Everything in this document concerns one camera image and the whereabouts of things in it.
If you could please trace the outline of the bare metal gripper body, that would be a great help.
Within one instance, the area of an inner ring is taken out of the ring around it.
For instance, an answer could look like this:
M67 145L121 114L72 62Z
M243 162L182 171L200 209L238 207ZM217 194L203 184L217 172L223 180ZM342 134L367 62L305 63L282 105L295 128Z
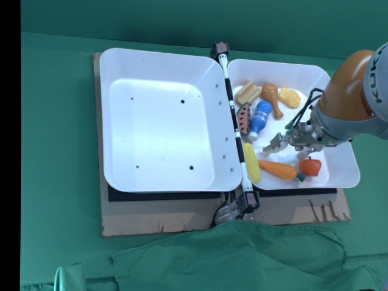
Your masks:
M299 122L286 132L288 143L297 152L319 152L324 147L337 146L337 139L324 133L319 124Z

